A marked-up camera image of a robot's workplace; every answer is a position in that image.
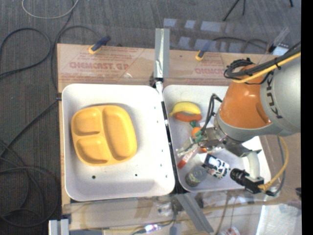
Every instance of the white tray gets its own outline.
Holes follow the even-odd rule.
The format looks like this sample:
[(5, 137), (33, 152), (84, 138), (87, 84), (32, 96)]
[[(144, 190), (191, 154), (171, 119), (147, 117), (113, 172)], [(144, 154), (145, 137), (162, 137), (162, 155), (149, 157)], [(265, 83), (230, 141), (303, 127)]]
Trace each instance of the white tray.
[[(123, 107), (137, 138), (130, 160), (90, 166), (76, 155), (70, 121), (78, 110), (102, 104)], [(171, 155), (158, 92), (141, 85), (71, 84), (62, 93), (65, 188), (76, 201), (92, 201), (169, 194), (175, 185)]]
[[(173, 106), (182, 101), (190, 101), (196, 103), (202, 114), (202, 120), (205, 121), (209, 100), (213, 93), (219, 96), (221, 99), (226, 94), (227, 87), (224, 86), (194, 86), (194, 85), (170, 85), (167, 86), (163, 91), (164, 102), (166, 111), (169, 114)], [(217, 112), (220, 103), (215, 100), (214, 112)], [(212, 126), (214, 118), (212, 117), (208, 127)], [(171, 132), (173, 150), (175, 154), (176, 164), (180, 161), (176, 149), (182, 147), (183, 143), (191, 136), (191, 126), (189, 123), (179, 121), (174, 117), (168, 117), (169, 127)], [(259, 137), (254, 137), (253, 139), (243, 143), (243, 145), (252, 150), (262, 149), (262, 145)], [(230, 164), (230, 168), (245, 169), (247, 172), (249, 169), (249, 162), (247, 158), (239, 158), (231, 152), (220, 149), (217, 152), (212, 154), (213, 156), (227, 162)], [(260, 161), (260, 175), (265, 179), (265, 182), (270, 180), (270, 170), (268, 163), (266, 161), (263, 150), (258, 154)], [(193, 161), (189, 161), (182, 169), (177, 168), (178, 177), (180, 184), (190, 192), (202, 192), (202, 191), (219, 191), (219, 190), (231, 190), (231, 189), (242, 189), (243, 186), (237, 184), (229, 177), (229, 173), (222, 179), (215, 178), (211, 175), (208, 175), (205, 181), (201, 182), (196, 187), (190, 187), (185, 181), (186, 174), (190, 169), (195, 165)]]

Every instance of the yellow plate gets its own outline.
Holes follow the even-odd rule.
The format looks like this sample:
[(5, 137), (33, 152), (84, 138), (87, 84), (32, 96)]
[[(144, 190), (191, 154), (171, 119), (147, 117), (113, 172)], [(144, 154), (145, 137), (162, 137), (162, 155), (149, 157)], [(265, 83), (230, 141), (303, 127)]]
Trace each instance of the yellow plate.
[(71, 132), (77, 156), (88, 165), (121, 163), (137, 151), (132, 120), (117, 105), (79, 110), (72, 117)]

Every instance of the banana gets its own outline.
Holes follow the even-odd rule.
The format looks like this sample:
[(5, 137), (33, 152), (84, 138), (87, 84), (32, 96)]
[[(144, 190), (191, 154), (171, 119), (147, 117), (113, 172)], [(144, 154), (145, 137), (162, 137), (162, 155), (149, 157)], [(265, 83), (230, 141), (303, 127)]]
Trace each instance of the banana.
[(174, 105), (172, 112), (169, 114), (170, 117), (177, 112), (188, 112), (191, 114), (201, 114), (200, 108), (192, 102), (179, 102)]

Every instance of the white cable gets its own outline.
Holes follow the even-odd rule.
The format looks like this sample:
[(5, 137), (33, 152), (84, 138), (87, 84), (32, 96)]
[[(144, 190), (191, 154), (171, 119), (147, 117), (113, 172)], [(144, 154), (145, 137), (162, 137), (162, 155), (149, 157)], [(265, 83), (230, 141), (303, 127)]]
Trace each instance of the white cable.
[(32, 17), (34, 17), (34, 18), (39, 18), (39, 19), (57, 19), (57, 18), (64, 17), (64, 16), (66, 16), (68, 13), (70, 13), (70, 12), (75, 8), (76, 4), (78, 3), (78, 0), (76, 0), (76, 2), (75, 2), (75, 4), (73, 5), (73, 7), (72, 7), (68, 12), (66, 12), (65, 14), (60, 15), (60, 16), (57, 16), (57, 17), (48, 18), (48, 17), (39, 17), (39, 16), (33, 15), (33, 14), (31, 14), (30, 12), (28, 12), (28, 11), (25, 9), (25, 7), (24, 7), (24, 1), (25, 1), (25, 0), (22, 0), (22, 7), (23, 7), (23, 10), (24, 10), (28, 15), (30, 15), (30, 16), (32, 16)]

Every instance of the cable connector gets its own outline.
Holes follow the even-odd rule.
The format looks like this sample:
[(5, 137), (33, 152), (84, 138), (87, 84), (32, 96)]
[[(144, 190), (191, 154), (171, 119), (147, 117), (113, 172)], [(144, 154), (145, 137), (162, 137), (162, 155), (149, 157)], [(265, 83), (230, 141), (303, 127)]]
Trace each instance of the cable connector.
[(89, 47), (89, 49), (88, 49), (89, 53), (91, 55), (94, 55), (100, 49), (101, 46), (106, 45), (108, 43), (108, 41), (110, 41), (110, 40), (111, 40), (110, 36), (106, 36), (106, 37), (101, 38), (100, 41), (98, 41), (96, 44)]

